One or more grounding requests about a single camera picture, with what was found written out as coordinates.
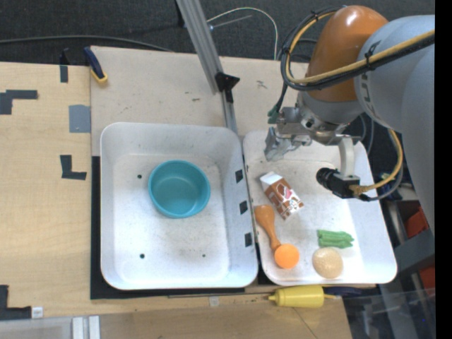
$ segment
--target yellow cylinder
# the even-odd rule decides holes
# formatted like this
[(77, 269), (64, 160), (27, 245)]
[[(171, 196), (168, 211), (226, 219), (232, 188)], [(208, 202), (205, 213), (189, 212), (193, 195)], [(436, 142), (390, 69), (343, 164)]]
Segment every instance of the yellow cylinder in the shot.
[(319, 308), (325, 295), (320, 285), (304, 285), (277, 289), (268, 299), (279, 307)]

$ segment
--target white cable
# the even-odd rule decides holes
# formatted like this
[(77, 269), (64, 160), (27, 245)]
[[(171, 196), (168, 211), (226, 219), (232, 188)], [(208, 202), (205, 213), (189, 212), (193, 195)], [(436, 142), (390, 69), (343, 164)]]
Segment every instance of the white cable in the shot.
[(272, 24), (273, 24), (273, 27), (275, 28), (275, 50), (274, 50), (274, 53), (273, 53), (273, 58), (274, 58), (275, 60), (277, 60), (277, 54), (278, 54), (278, 27), (277, 27), (277, 25), (276, 25), (276, 22), (273, 20), (273, 18), (272, 18), (270, 15), (268, 15), (265, 11), (260, 10), (260, 9), (258, 9), (258, 8), (251, 8), (251, 7), (249, 7), (249, 6), (244, 6), (244, 7), (242, 7), (242, 8), (234, 8), (234, 9), (232, 9), (232, 10), (226, 11), (226, 12), (224, 12), (224, 13), (221, 13), (220, 15), (216, 15), (216, 16), (214, 16), (213, 18), (208, 19), (208, 20), (207, 20), (207, 23), (209, 23), (209, 22), (211, 22), (211, 21), (213, 21), (213, 20), (215, 20), (215, 19), (221, 18), (222, 16), (225, 16), (225, 15), (227, 15), (227, 14), (234, 13), (234, 12), (236, 12), (236, 11), (241, 11), (241, 10), (252, 10), (252, 11), (257, 11), (257, 12), (259, 12), (259, 13), (262, 13), (263, 15), (265, 15), (267, 18), (270, 19), (270, 21), (271, 21)]

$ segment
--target blue clamp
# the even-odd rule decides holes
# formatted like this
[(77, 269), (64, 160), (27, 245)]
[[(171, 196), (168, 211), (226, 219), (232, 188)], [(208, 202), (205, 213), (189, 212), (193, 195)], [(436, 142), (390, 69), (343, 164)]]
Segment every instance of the blue clamp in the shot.
[(102, 70), (99, 61), (94, 55), (93, 51), (89, 47), (83, 48), (83, 53), (88, 60), (88, 63), (91, 65), (91, 75), (97, 80), (99, 83), (104, 83), (107, 81), (108, 76)]

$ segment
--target blue bowl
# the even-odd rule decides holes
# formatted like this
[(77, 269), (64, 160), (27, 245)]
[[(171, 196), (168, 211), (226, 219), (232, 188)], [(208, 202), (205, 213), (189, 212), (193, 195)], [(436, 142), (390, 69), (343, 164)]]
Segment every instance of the blue bowl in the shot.
[(149, 176), (148, 190), (157, 210), (170, 218), (187, 218), (200, 213), (210, 198), (206, 174), (183, 160), (159, 164)]

